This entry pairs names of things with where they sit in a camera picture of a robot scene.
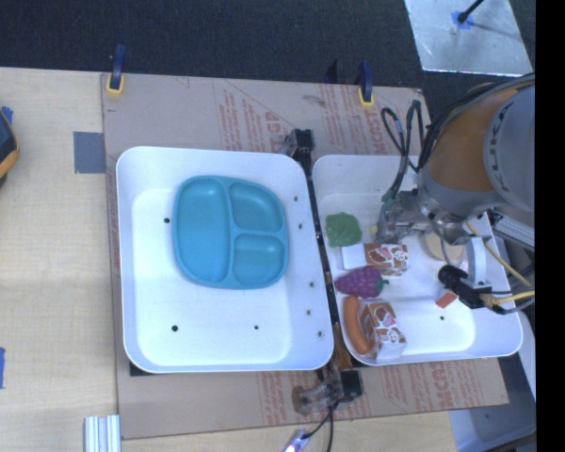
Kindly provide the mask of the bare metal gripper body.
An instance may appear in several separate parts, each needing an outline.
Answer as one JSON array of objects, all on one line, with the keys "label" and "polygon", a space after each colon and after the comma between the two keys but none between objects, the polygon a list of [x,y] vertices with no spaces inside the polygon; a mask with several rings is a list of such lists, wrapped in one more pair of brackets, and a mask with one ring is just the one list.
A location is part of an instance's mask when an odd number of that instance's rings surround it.
[{"label": "bare metal gripper body", "polygon": [[447,244],[463,244],[466,220],[443,209],[424,189],[387,193],[381,198],[375,241],[399,244],[414,234],[434,233]]}]

